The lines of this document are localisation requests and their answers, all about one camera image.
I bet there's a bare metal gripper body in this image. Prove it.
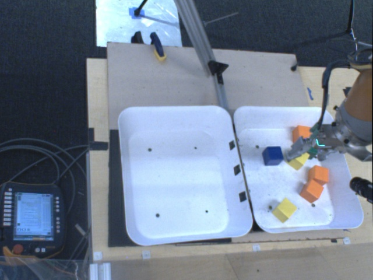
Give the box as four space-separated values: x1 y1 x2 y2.
308 122 373 162

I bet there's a yellow cube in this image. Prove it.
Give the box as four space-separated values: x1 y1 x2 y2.
287 152 311 172
272 197 298 223

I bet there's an orange cube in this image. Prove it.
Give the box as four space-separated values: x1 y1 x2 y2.
291 124 313 144
307 164 330 186
299 178 325 204

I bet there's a blue cube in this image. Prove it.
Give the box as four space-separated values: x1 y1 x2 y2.
261 145 284 167

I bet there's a white plastic tray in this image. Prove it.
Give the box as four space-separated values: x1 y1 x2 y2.
233 106 365 235
117 105 254 247

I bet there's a brown cardboard board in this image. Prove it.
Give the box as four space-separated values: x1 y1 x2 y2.
106 41 346 244

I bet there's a black cylinder on white bracket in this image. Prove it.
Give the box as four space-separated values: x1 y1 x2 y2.
349 176 373 204

